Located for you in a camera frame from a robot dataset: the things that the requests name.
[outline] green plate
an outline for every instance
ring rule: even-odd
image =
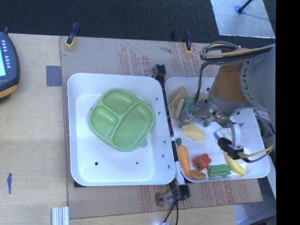
[[[154,122],[154,112],[147,104],[118,88],[107,91],[89,115],[91,129],[120,151],[132,151],[139,147]]]

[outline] yellow banana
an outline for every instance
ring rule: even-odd
[[[228,166],[232,168],[232,170],[240,175],[245,175],[245,169],[239,164],[237,160],[233,160],[231,157],[228,156],[227,152],[224,152],[224,157]]]

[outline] wooden table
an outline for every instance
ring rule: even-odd
[[[68,206],[62,89],[46,85],[46,66],[60,66],[59,36],[9,36],[22,81],[0,104],[0,225],[50,225],[51,208]],[[72,219],[70,224],[159,225],[167,213]],[[175,224],[176,210],[168,220]],[[179,225],[235,223],[231,205],[179,210]]]

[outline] cardboard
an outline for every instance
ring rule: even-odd
[[[60,55],[70,218],[169,210],[169,205],[160,207],[155,201],[156,194],[170,190],[168,184],[82,187],[74,182],[70,172],[67,81],[79,72],[149,76],[156,64],[165,64],[166,80],[198,77],[203,63],[199,51],[207,44],[193,43],[193,52],[186,54],[181,42],[77,37],[74,45],[67,48],[65,39],[60,37]],[[218,66],[209,65],[202,76],[215,77],[217,71]],[[179,203],[179,209],[262,201],[257,179],[189,183],[188,187],[190,197]]]

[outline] white plastic tray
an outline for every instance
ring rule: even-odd
[[[198,87],[198,78],[185,78],[185,77],[174,77],[167,80],[165,84],[165,89],[167,93],[167,98],[170,100],[174,94],[179,90],[180,86],[184,86],[187,89],[189,96],[194,96],[197,92]],[[214,79],[213,78],[202,78],[202,88],[200,93],[207,95],[207,88],[210,88]],[[242,110],[239,115],[233,115],[231,117],[232,121],[236,123],[244,123],[244,125],[240,128],[241,133],[241,145],[245,147],[245,153],[252,154],[261,150],[264,150],[264,145],[262,138],[260,136],[259,128],[253,113],[252,109]],[[226,164],[223,151],[218,146],[218,141],[214,136],[214,132],[221,129],[216,122],[212,122],[210,126],[203,127],[202,123],[198,119],[194,119],[192,123],[200,127],[205,131],[205,137],[201,141],[193,141],[189,137],[187,137],[182,129],[178,127],[176,120],[171,115],[171,122],[174,131],[175,138],[180,137],[183,145],[187,147],[189,158],[190,158],[190,167],[193,168],[192,160],[193,158],[207,153],[211,158],[212,162],[210,165],[218,165],[218,164]],[[263,154],[250,157],[250,160],[254,160],[259,158]],[[204,169],[202,172],[206,174],[206,178],[203,180],[193,180],[185,176],[184,172],[182,174],[184,177],[191,182],[207,182],[207,181],[216,181],[216,180],[237,180],[237,179],[252,179],[252,178],[261,178],[265,177],[269,173],[270,165],[267,157],[263,159],[253,162],[253,163],[245,163],[238,160],[240,164],[245,168],[246,175],[241,176],[233,171],[232,174],[222,177],[208,177],[207,171]]]
[[[108,90],[131,92],[155,114],[147,146],[116,150],[89,126],[89,113]],[[67,83],[71,173],[83,186],[159,185],[174,179],[175,165],[161,86],[144,76],[77,73]]]

